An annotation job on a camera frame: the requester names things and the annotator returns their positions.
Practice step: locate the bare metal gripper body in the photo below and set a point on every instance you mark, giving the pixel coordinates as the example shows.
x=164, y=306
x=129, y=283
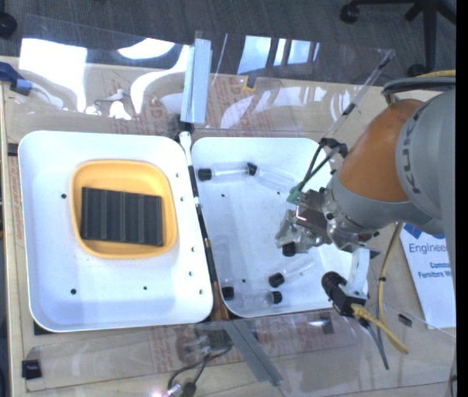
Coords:
x=314, y=213

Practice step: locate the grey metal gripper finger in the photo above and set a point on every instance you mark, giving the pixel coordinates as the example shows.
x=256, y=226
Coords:
x=287, y=230
x=310, y=241

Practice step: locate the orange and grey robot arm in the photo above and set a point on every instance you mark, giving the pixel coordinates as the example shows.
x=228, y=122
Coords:
x=383, y=159

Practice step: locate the clear plastic bottle black cap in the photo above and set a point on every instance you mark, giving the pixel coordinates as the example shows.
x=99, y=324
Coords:
x=265, y=298
x=288, y=249
x=283, y=274
x=225, y=169
x=271, y=177

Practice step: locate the white plastic tray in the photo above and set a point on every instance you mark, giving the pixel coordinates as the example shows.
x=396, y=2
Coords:
x=44, y=221
x=250, y=230

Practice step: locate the thin black and white rod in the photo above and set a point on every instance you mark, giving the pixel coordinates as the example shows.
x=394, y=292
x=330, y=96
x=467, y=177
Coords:
x=201, y=213

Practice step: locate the white paper sheet blue print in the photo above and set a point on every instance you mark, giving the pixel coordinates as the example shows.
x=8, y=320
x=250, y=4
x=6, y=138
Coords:
x=436, y=283

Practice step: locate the black ribbed rack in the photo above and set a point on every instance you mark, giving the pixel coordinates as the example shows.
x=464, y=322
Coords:
x=122, y=217

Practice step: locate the yellow rounded square bowl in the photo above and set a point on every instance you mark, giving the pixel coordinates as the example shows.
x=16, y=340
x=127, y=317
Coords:
x=122, y=172

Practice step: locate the brown cardboard board red print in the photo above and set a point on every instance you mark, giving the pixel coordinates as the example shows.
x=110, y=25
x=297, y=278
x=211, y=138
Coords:
x=135, y=118

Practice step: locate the black cylinder on white bracket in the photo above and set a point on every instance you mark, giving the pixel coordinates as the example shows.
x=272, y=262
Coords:
x=341, y=294

